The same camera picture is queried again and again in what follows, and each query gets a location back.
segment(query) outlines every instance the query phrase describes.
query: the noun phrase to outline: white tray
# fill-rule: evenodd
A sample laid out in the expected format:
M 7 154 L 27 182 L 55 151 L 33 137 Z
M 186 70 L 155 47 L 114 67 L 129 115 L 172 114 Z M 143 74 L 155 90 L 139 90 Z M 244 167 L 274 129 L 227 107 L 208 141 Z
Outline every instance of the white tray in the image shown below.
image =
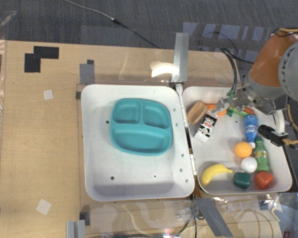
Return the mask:
M 122 152 L 110 140 L 112 108 L 123 98 L 164 104 L 173 140 L 159 156 Z M 194 189 L 191 161 L 177 93 L 164 86 L 89 85 L 81 94 L 85 187 L 97 201 L 185 197 Z
M 222 87 L 188 87 L 183 93 L 183 101 L 187 111 L 193 104 L 200 100 L 205 104 L 216 103 L 220 97 L 224 97 L 229 88 Z M 268 116 L 255 110 L 259 125 L 275 127 L 273 116 Z M 199 177 L 205 168 L 212 164 L 221 163 L 234 172 L 241 171 L 241 158 L 234 154 L 234 147 L 238 142 L 246 141 L 244 135 L 243 117 L 233 114 L 232 117 L 224 115 L 218 117 L 211 137 L 206 143 L 202 143 L 193 138 L 198 129 L 197 125 L 190 125 L 190 137 L 192 150 L 195 157 L 195 164 Z M 213 195 L 241 194 L 241 193 L 270 193 L 287 191 L 292 185 L 292 176 L 282 147 L 277 147 L 264 139 L 264 146 L 268 152 L 270 172 L 274 175 L 274 180 L 265 190 L 260 190 L 252 174 L 252 183 L 248 189 L 242 189 L 233 185 L 233 174 L 216 175 L 206 186 L 204 191 Z

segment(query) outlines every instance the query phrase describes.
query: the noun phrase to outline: white ball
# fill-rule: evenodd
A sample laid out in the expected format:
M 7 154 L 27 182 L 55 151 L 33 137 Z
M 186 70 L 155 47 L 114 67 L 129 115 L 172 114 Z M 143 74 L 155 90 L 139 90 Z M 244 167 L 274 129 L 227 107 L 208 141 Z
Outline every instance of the white ball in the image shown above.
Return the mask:
M 246 157 L 240 163 L 240 167 L 248 173 L 253 173 L 257 169 L 257 161 L 253 157 Z

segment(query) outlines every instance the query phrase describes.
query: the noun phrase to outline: gray floor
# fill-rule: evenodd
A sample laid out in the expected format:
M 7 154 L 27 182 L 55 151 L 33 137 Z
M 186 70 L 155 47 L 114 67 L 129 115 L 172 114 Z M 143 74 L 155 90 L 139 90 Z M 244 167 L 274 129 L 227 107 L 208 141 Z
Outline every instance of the gray floor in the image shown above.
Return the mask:
M 163 49 L 189 32 L 191 50 L 233 50 L 254 60 L 271 31 L 298 27 L 298 0 L 70 0 L 119 20 Z M 16 11 L 7 38 L 22 41 L 154 46 L 109 18 L 63 0 L 0 0 L 0 16 Z M 239 63 L 246 74 L 250 66 Z

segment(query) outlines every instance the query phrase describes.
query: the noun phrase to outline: ball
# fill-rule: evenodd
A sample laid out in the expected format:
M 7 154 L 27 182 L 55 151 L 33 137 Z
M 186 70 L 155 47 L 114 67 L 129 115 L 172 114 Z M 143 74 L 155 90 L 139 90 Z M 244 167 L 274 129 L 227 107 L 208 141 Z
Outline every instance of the ball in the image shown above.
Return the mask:
M 247 142 L 239 142 L 235 146 L 235 154 L 241 158 L 249 157 L 252 154 L 252 147 Z
M 240 163 L 240 167 L 248 173 L 253 173 L 257 169 L 257 161 L 253 157 L 246 157 Z

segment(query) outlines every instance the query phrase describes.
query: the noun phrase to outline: black connector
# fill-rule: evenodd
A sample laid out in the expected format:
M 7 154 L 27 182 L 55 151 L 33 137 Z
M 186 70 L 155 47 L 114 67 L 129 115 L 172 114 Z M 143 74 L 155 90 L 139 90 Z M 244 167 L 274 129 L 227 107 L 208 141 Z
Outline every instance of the black connector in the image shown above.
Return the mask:
M 257 131 L 260 135 L 270 140 L 272 144 L 277 146 L 283 146 L 283 139 L 288 137 L 287 133 L 278 133 L 273 128 L 266 125 L 260 125 Z

